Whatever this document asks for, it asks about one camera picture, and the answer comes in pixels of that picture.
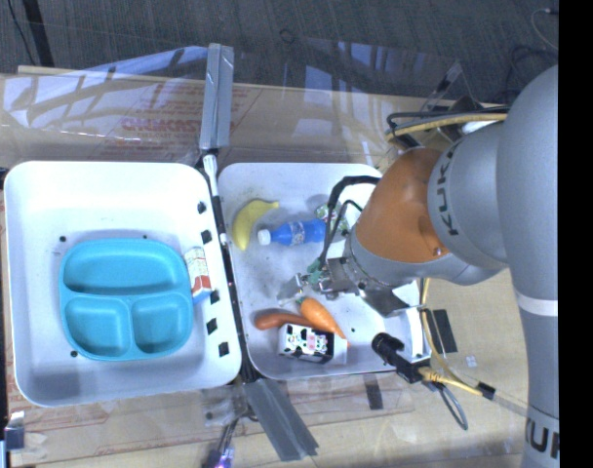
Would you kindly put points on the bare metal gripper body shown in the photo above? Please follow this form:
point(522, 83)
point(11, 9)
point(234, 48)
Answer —
point(339, 275)

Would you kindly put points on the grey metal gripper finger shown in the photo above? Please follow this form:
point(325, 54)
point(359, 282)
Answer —
point(290, 290)
point(304, 279)

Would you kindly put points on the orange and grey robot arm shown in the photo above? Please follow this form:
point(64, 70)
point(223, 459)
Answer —
point(472, 212)

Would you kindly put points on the brown sausage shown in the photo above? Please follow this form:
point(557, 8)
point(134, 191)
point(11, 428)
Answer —
point(277, 321)

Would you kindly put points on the orange carrot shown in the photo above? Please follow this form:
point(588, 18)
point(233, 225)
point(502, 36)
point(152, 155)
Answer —
point(320, 316)

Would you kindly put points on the blue plastic bottle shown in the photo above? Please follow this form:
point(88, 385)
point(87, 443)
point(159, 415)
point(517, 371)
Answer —
point(296, 232)

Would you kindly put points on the white and black printed carton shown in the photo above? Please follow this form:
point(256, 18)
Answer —
point(308, 343)

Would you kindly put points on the green and white packet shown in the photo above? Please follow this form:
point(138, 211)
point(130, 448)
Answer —
point(325, 211)

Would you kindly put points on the yellow banana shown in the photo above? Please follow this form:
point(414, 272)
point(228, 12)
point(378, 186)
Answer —
point(245, 220)

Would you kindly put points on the red and white carton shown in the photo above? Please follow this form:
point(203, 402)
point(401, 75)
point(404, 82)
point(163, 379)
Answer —
point(198, 271)

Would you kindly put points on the white plastic tray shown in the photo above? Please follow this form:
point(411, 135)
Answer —
point(277, 183)
point(106, 198)

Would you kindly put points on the blue divided plate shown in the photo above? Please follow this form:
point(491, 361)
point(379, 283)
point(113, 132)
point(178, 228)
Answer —
point(126, 300)

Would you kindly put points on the brown cardboard board red print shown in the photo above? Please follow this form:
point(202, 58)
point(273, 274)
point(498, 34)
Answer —
point(130, 115)

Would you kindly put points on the black cylinder on white bracket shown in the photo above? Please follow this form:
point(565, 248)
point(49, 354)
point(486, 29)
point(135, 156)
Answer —
point(388, 345)

